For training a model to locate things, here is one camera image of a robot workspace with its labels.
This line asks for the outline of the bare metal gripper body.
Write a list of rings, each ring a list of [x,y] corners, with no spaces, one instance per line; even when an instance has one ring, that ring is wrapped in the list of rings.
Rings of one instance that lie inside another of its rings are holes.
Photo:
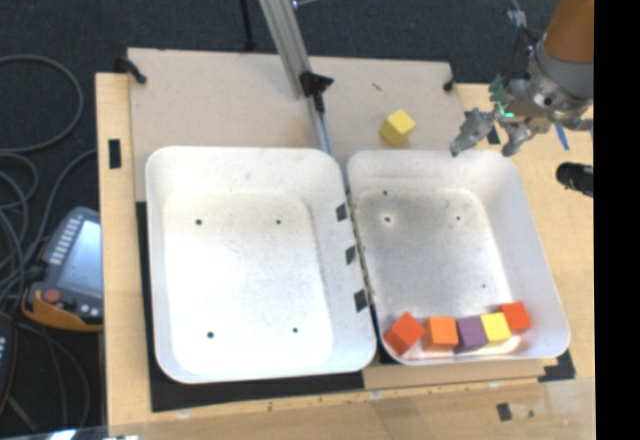
[[[548,130],[552,124],[569,130],[590,130],[585,117],[592,100],[577,98],[546,77],[493,82],[493,103],[503,124],[523,124],[531,130]]]

